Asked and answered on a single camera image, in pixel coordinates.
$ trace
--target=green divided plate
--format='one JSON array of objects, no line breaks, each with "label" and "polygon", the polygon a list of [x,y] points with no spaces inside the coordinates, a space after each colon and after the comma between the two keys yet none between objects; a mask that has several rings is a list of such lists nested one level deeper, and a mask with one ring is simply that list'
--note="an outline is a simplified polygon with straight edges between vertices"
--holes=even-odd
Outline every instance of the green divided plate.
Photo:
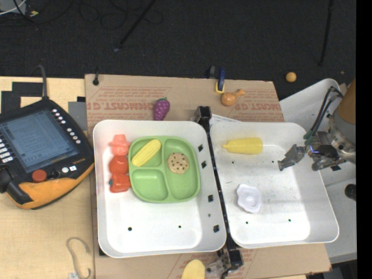
[{"label": "green divided plate", "polygon": [[[160,151],[143,166],[132,164],[134,155],[149,141],[158,139]],[[183,174],[173,173],[167,165],[172,153],[183,153],[189,168]],[[128,153],[129,176],[133,192],[146,202],[185,202],[194,198],[200,190],[200,172],[195,151],[189,142],[179,137],[142,137],[133,141]]]}]

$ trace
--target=white cable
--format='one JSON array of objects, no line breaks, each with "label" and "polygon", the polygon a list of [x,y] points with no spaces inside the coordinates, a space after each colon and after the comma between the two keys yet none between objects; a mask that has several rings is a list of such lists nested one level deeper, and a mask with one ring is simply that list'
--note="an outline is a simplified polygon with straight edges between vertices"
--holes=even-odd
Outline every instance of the white cable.
[{"label": "white cable", "polygon": [[[27,0],[23,0],[23,1],[21,1],[21,3],[18,4],[18,7],[22,6],[26,1],[27,1]],[[4,15],[4,14],[9,13],[9,12],[12,12],[12,11],[14,11],[14,10],[16,10],[16,9],[17,9],[17,7],[14,7],[14,8],[12,8],[12,9],[6,10],[6,11],[4,11],[4,12],[0,12],[0,15]]]}]

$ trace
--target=screen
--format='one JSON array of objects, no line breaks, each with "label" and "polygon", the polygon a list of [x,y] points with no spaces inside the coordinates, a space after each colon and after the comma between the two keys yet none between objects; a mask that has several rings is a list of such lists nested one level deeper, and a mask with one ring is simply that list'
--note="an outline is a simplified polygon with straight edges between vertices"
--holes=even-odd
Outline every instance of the screen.
[{"label": "screen", "polygon": [[26,173],[78,154],[47,110],[3,122],[0,131]]}]

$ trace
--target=red emergency stop button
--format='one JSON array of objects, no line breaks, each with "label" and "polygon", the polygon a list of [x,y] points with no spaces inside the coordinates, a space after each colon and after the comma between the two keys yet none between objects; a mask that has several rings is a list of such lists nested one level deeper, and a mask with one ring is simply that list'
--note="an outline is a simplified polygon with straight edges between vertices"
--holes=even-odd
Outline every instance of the red emergency stop button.
[{"label": "red emergency stop button", "polygon": [[44,182],[47,179],[47,173],[45,170],[36,170],[31,175],[35,183]]}]

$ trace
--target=cookie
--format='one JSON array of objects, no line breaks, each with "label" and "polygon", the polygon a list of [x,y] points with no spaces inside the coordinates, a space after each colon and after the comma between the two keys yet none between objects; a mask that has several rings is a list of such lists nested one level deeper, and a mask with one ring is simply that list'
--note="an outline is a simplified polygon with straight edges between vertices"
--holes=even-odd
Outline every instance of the cookie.
[{"label": "cookie", "polygon": [[167,160],[168,167],[172,173],[183,174],[190,167],[188,158],[183,153],[172,153]]}]

